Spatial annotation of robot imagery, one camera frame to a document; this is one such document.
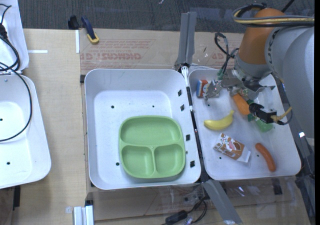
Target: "green divided plate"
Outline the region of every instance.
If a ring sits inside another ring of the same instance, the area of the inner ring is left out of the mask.
[[[186,163],[180,125],[170,117],[133,116],[119,129],[119,153],[124,170],[143,179],[172,177]]]

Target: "brown sausage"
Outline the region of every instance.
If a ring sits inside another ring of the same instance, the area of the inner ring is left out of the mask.
[[[270,170],[270,172],[274,172],[276,170],[276,164],[275,161],[272,157],[272,155],[270,154],[270,152],[266,149],[265,146],[263,146],[261,143],[257,143],[255,145],[255,148],[257,151],[259,151],[261,153],[261,155],[264,157],[266,164],[268,165],[268,168]]]

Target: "wooden table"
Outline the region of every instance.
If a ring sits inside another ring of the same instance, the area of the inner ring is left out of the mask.
[[[20,206],[13,211],[12,225],[71,225],[72,208],[83,207],[87,195],[76,34],[73,30],[54,29],[24,29],[24,34],[28,50],[47,50],[47,53],[30,53],[29,67],[23,73],[34,82],[37,90],[52,167],[44,179],[21,185]],[[293,185],[289,191],[292,192],[291,201],[249,203],[236,210],[245,224],[310,224],[299,189]],[[159,225],[164,219],[160,215],[97,224]],[[208,211],[202,222],[225,224],[215,209]]]

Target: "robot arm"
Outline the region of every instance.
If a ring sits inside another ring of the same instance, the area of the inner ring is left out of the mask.
[[[260,11],[254,18],[241,19],[251,9]],[[235,56],[235,66],[226,70],[221,86],[231,91],[245,90],[254,100],[266,88],[259,82],[272,73],[283,83],[304,134],[314,138],[314,17],[287,16],[265,4],[253,4],[234,11],[233,19],[248,28]],[[249,110],[266,123],[275,116],[274,110],[263,110],[255,103]]]

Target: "carrot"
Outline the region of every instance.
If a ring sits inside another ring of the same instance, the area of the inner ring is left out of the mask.
[[[263,146],[261,143],[257,143],[255,145],[255,148],[264,157],[266,164],[268,165],[269,171],[274,172],[276,170],[276,163],[275,163],[272,155],[270,154],[269,150],[267,150],[267,148],[265,146]]]

